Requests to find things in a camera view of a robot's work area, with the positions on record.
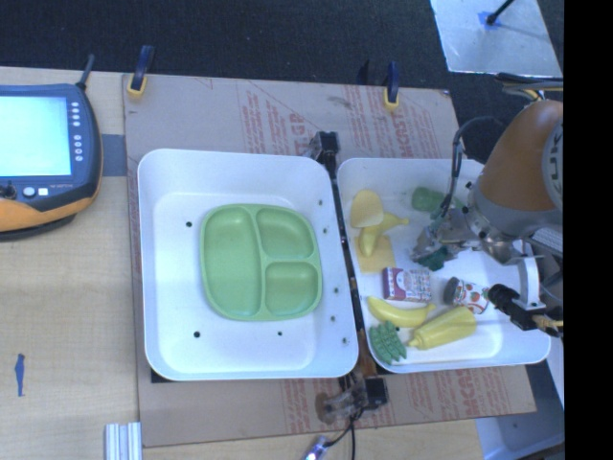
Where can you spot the brown cardboard board red print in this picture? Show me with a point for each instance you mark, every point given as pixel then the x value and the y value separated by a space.
pixel 201 113

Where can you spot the yellow cheese slice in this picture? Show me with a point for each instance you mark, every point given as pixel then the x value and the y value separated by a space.
pixel 383 260

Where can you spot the green pea pods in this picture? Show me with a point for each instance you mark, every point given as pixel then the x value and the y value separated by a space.
pixel 388 343

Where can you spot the white plastic tray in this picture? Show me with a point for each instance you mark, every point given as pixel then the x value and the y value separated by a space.
pixel 239 175
pixel 479 348

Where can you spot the green divided plate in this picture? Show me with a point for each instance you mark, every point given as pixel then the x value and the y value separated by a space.
pixel 230 261

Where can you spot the pale yellow crisp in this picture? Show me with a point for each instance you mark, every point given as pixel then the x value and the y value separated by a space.
pixel 366 207

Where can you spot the black cylinder on white bracket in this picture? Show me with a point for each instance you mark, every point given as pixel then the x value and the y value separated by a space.
pixel 504 299

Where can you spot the yellow mustard bottle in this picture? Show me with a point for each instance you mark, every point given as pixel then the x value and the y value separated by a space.
pixel 447 328

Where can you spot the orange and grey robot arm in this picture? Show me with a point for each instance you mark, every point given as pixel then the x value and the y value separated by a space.
pixel 515 170

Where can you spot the small yellow banana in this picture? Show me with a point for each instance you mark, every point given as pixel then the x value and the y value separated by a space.
pixel 371 240

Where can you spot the dark green broccoli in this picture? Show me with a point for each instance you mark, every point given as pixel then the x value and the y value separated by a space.
pixel 435 259

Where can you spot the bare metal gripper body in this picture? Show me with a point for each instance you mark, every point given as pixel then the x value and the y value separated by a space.
pixel 471 237

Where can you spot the strawberry print jar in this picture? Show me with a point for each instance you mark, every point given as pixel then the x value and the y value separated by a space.
pixel 468 296

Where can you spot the light green toy vegetable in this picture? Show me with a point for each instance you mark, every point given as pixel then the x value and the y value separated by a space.
pixel 426 199

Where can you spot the thin black and white rod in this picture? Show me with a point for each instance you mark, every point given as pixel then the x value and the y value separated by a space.
pixel 346 252

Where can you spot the large yellow banana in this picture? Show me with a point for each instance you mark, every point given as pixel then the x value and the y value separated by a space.
pixel 400 312

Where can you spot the small printed carton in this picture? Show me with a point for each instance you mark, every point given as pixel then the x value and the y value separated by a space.
pixel 406 284

